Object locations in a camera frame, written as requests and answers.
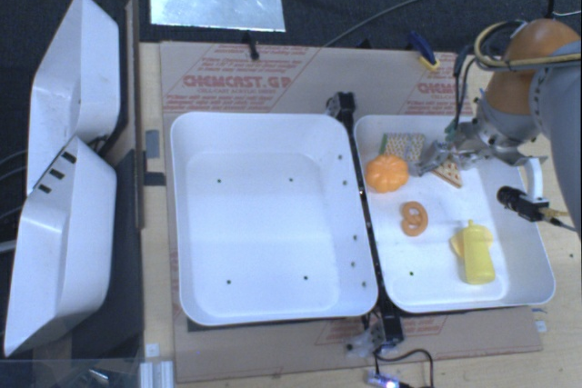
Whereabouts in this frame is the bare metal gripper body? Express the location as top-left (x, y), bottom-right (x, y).
top-left (447, 121), bottom-right (549, 169)

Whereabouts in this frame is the tan triangular toy cracker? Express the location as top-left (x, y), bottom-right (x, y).
top-left (431, 154), bottom-right (465, 190)

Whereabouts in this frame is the orange toy pumpkin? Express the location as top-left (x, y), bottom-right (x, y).
top-left (365, 154), bottom-right (410, 194)

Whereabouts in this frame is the orange toy pretzel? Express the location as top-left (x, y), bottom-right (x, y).
top-left (399, 201), bottom-right (429, 238)

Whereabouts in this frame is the thin black and white rod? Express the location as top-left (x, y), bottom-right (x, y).
top-left (344, 116), bottom-right (388, 320)

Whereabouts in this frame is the yellow plastic bottle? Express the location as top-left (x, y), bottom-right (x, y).
top-left (449, 219), bottom-right (497, 286)

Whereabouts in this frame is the white plastic tray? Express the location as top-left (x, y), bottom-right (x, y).
top-left (353, 114), bottom-right (557, 314)
top-left (170, 111), bottom-right (379, 327)

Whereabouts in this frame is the brown cardboard board, red print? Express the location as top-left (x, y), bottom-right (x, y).
top-left (158, 41), bottom-right (545, 383)

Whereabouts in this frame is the black cylinder on white bracket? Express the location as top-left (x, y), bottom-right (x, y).
top-left (497, 156), bottom-right (554, 224)

